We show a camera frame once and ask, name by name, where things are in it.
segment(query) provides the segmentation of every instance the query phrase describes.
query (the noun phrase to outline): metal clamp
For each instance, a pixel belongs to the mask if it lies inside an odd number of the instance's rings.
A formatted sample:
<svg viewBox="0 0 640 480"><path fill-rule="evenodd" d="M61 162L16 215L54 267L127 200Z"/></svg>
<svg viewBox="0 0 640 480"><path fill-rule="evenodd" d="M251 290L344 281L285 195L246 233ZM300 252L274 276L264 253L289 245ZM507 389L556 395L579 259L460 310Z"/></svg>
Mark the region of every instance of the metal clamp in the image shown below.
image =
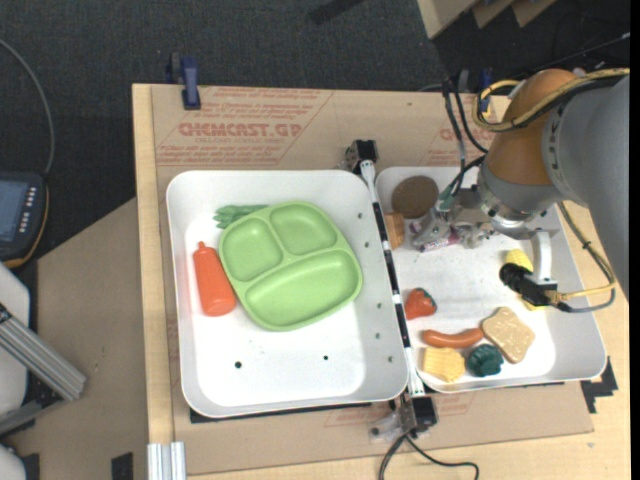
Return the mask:
<svg viewBox="0 0 640 480"><path fill-rule="evenodd" d="M187 480L185 446L181 441L168 445L147 445L147 478L149 480Z"/></svg>
<svg viewBox="0 0 640 480"><path fill-rule="evenodd" d="M0 303L0 346L64 400L80 398L86 377Z"/></svg>
<svg viewBox="0 0 640 480"><path fill-rule="evenodd" d="M436 423L438 416L430 396L401 398L391 414L369 424L369 440L392 442L409 433L424 433Z"/></svg>

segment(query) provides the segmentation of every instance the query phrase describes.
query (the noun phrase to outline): wire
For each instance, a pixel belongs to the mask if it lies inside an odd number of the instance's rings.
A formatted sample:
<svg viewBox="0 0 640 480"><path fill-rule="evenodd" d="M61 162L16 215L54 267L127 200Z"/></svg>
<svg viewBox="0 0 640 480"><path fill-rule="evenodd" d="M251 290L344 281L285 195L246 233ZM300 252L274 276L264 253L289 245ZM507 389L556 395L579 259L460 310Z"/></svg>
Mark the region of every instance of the wire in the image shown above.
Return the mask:
<svg viewBox="0 0 640 480"><path fill-rule="evenodd" d="M456 177L456 178L458 177L460 178L459 178L458 185L451 192L451 195L455 196L457 195L458 191L460 190L460 187L462 186L462 177L466 172L465 170L466 151L464 147L464 141L462 140L462 132L460 132L460 127L458 126L458 122L456 121L456 116L453 114L453 106L451 105L451 86L452 85L453 83L451 82L451 80L445 80L445 82L442 84L442 97L444 98L444 107L447 111L447 116L449 118L449 122L451 123L451 128L453 129L453 133L455 134L456 139L458 140L458 152L460 155L460 173Z"/></svg>
<svg viewBox="0 0 640 480"><path fill-rule="evenodd" d="M565 309L566 311L576 313L576 312L584 312L584 311L594 311L596 309L602 309L607 306L610 306L615 299L616 277L615 277L615 274L613 273L613 269L611 268L609 263L604 259L604 257L593 248L593 246L591 245L591 241L587 240L584 233L580 230L580 228L577 226L577 224L573 220L573 217L569 213L569 210L564 204L564 202L558 203L558 208L560 209L560 213L562 213L562 216L564 217L571 231L582 244L582 248L585 249L591 255L596 265L598 265L598 267L600 268L602 273L605 275L609 283L599 288L590 288L587 290L580 290L580 291L569 292L569 293L557 292L553 294L556 302L566 301L569 299L573 299L575 297L586 297L589 295L595 295L598 293L604 293L604 292L610 291L611 297L609 298L609 300L604 304L600 304L599 306L591 306L588 308L573 308L568 305L564 305L565 307L564 308L561 307L560 309Z"/></svg>
<svg viewBox="0 0 640 480"><path fill-rule="evenodd" d="M31 80L33 80L33 83L35 84L36 89L38 90L38 94L40 95L40 99L42 100L44 111L47 115L47 122L49 124L49 137L50 137L49 158L47 160L47 165L43 172L43 178L47 178L47 176L49 176L49 172L51 172L51 166L53 165L53 158L55 155L55 147L56 147L56 135L53 127L53 118L51 117L49 102L47 101L47 97L44 94L44 91L42 89L42 86L40 85L40 82L38 81L38 78L36 77L33 70L29 67L29 64L27 64L27 62L22 58L22 56L3 39L0 39L0 45L3 46L11 55L13 55L16 58L16 60L20 62L20 64L22 64L22 67L25 69L27 74L31 77Z"/></svg>
<svg viewBox="0 0 640 480"><path fill-rule="evenodd" d="M469 162L467 165L464 166L464 169L458 173L458 175L453 178L453 180L451 181L451 183L449 183L449 187L454 187L457 184L458 190L462 187L462 182L464 179L464 175L471 169L473 169L474 167L478 167L480 164L482 164L482 162L484 162L484 158L487 155L482 155L479 156L478 158L476 158L473 162Z"/></svg>
<svg viewBox="0 0 640 480"><path fill-rule="evenodd" d="M572 98L579 92L592 89L594 84L598 83L602 85L609 85L612 83L612 79L615 81L623 76L628 75L630 72L631 70L628 68L612 68L594 71L561 85L555 91L550 92L536 105L534 105L533 108L523 113L522 115L517 116L510 121L501 123L490 123L484 118L482 112L480 111L479 102L488 98L497 89L503 87L514 87L521 83L520 81L515 80L503 80L502 82L497 82L490 85L476 96L476 98L473 100L472 116L478 126L496 133L507 132L515 130L516 128L524 128L530 122L537 119L542 114L548 112L562 101Z"/></svg>
<svg viewBox="0 0 640 480"><path fill-rule="evenodd" d="M576 53L572 53L571 55L567 55L566 57L562 57L561 59L557 59L557 60L554 60L552 62L548 62L547 64L543 64L542 66L538 66L537 68L534 69L534 72L542 71L543 69L547 69L547 68L550 68L552 66L555 66L555 65L558 65L558 64L562 64L562 63L564 63L564 62L566 62L568 60L571 60L571 59L573 59L575 57L580 57L582 55L587 55L587 54L589 54L591 52L594 52L596 50L600 50L602 48L606 48L607 46L611 46L612 44L620 43L620 42L625 41L627 39L631 39L631 31L625 32L622 35L616 37L615 39L611 39L609 41L606 41L604 43L598 44L596 46L592 46L591 48L586 48L586 49L580 50L580 51L578 51Z"/></svg>
<svg viewBox="0 0 640 480"><path fill-rule="evenodd" d="M418 89L418 92L429 92L429 91L442 91L442 84L429 84L424 85Z"/></svg>
<svg viewBox="0 0 640 480"><path fill-rule="evenodd" d="M473 476L474 480L478 480L478 478L480 478L480 468L475 462L442 462L440 460L434 459L431 455L426 453L424 450L420 449L420 447L409 436L407 436L407 442L413 447L415 451L417 451L425 459L430 460L431 462L433 462L434 464L437 464L438 466L444 466L446 468L459 468L463 466L468 466L473 468L475 471L475 474Z"/></svg>
<svg viewBox="0 0 640 480"><path fill-rule="evenodd" d="M464 128L464 131L467 134L467 137L469 138L469 142L471 142L471 144L473 144L476 147L476 149L478 149L482 153L486 153L487 148L483 147L476 140L476 138L471 133L471 130L469 129L469 124L467 123L467 116L465 115L465 112L464 112L464 106L462 105L462 98L460 98L460 92L458 91L458 86L455 85L454 87L455 88L453 91L453 95L456 98L456 103L458 104L458 111L460 112L460 121L462 121L462 127Z"/></svg>
<svg viewBox="0 0 640 480"><path fill-rule="evenodd" d="M475 474L473 476L474 480L478 480L480 478L480 468L474 462L442 462L440 460L435 459L424 450L422 450L409 436L409 433L401 435L396 441L391 445L387 453L382 459L382 463L380 464L380 470L378 472L378 480L384 480L384 472L387 470L391 459L398 451L400 446L402 446L403 442L407 442L414 450L416 450L420 455L422 455L428 461L433 462L438 466L443 466L446 468L458 468L458 467L471 467L475 470Z"/></svg>

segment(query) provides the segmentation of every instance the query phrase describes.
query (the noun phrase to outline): white tray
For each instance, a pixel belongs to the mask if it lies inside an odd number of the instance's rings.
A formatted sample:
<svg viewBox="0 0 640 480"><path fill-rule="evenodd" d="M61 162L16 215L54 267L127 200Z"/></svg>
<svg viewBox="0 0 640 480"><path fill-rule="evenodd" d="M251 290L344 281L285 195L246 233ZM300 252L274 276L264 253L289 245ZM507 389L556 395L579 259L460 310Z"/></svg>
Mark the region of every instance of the white tray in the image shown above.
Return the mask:
<svg viewBox="0 0 640 480"><path fill-rule="evenodd" d="M192 264L200 240L217 248L225 205L307 201L342 231L360 263L358 297L295 331L258 327L242 307L202 313ZM407 367L382 245L364 182L340 170L189 171L167 188L182 389L192 409L226 418L396 397Z"/></svg>
<svg viewBox="0 0 640 480"><path fill-rule="evenodd" d="M376 188L383 212L391 212L391 195L404 179L415 175L431 177L442 190L458 170L449 167L393 167L382 171ZM475 182L477 170L467 173L465 186ZM592 313L568 314L557 309L528 310L518 294L504 286L498 277L504 255L511 249L523 249L532 258L529 241L517 241L496 235L476 249L462 244L420 253L411 245L406 221L405 242L393 251L393 259L403 300L412 288L424 288L435 299L438 310L429 317L408 321L411 344L418 373L424 383L440 392L462 392L506 386L540 384L597 377L605 367L606 353ZM552 237L552 275L562 292L581 290L582 283L569 244L555 208L537 218L531 228L558 230ZM571 301L587 306L586 298ZM525 359L518 364L505 361L501 373L491 377L473 377L468 372L454 383L445 383L420 371L426 346L421 332L427 328L457 333L490 316L497 307L508 306L535 332L536 338Z"/></svg>

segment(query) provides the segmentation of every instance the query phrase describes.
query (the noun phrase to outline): red toy tomato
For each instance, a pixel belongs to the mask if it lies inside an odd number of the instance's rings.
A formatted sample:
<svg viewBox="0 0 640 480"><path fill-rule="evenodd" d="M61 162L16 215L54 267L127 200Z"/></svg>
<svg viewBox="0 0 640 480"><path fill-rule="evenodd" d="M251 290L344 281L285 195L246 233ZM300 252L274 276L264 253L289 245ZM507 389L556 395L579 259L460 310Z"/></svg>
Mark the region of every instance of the red toy tomato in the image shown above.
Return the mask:
<svg viewBox="0 0 640 480"><path fill-rule="evenodd" d="M421 316L433 315L438 309L433 297L422 288L414 288L409 292L404 312L407 320L413 320Z"/></svg>

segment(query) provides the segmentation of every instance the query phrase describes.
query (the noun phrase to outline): yellow object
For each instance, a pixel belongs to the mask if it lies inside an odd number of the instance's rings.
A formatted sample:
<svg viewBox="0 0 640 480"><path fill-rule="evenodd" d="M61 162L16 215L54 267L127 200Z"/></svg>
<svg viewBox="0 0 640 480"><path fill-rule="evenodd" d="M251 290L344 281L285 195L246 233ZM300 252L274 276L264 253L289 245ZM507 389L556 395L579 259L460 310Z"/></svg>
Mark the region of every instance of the yellow object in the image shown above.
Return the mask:
<svg viewBox="0 0 640 480"><path fill-rule="evenodd" d="M404 217L399 212L385 213L384 225L389 235L389 245L392 249L400 247L404 242Z"/></svg>
<svg viewBox="0 0 640 480"><path fill-rule="evenodd" d="M515 263L520 267L524 267L527 270L533 272L533 264L527 256L527 253L522 249L512 249L507 253L507 257L505 258L505 263ZM534 306L533 304L528 303L526 300L522 299L523 304L529 311L537 311L538 309L544 309L546 306Z"/></svg>
<svg viewBox="0 0 640 480"><path fill-rule="evenodd" d="M422 369L445 382L455 382L464 374L464 357L452 348L427 347Z"/></svg>

